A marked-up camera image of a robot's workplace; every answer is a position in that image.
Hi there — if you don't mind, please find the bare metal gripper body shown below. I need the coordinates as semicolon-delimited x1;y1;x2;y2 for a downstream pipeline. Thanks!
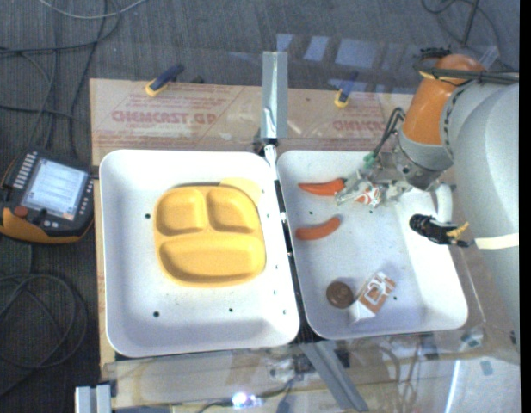
362;150;443;193

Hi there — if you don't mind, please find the small orange and white carton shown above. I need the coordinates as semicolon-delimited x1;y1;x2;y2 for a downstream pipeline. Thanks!
353;182;384;210

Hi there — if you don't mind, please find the orange carrot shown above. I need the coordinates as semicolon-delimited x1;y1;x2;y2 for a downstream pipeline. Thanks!
297;177;348;197

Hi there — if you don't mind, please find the orange sausage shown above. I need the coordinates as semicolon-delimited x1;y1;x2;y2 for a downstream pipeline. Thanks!
294;216;342;242

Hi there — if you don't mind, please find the white plastic tray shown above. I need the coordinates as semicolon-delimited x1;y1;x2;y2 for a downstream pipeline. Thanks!
275;150;470;342
98;148;301;359

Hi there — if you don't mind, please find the orange divided plate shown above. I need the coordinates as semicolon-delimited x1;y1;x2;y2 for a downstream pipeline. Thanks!
152;184;268;289

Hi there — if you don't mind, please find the brown cardboard board, red print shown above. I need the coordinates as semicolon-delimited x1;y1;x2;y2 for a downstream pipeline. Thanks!
89;78;485;372

